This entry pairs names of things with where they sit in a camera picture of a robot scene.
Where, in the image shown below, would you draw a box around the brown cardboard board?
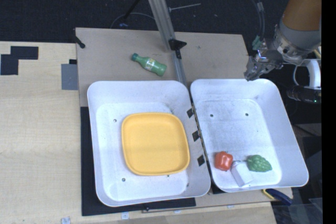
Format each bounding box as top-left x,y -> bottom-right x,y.
75,27 -> 293,215

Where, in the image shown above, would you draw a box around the green plastic bottle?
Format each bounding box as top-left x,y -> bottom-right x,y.
131,52 -> 168,77

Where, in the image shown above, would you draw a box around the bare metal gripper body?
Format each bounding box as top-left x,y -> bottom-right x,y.
255,31 -> 316,72

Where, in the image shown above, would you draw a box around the orange bell pepper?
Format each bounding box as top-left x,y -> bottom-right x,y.
214,151 -> 234,172

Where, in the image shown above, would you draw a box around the black cylinder on white bracket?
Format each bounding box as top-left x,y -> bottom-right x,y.
286,58 -> 322,104

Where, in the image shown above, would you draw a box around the white carton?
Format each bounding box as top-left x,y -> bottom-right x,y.
230,159 -> 254,188

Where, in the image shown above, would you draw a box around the green grapes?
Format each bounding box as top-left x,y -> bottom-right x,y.
246,154 -> 273,174

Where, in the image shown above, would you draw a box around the white plastic tray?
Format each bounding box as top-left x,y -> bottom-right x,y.
190,78 -> 310,194
87,80 -> 212,208

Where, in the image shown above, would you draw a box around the yellow plate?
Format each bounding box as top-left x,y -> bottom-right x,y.
120,112 -> 191,177

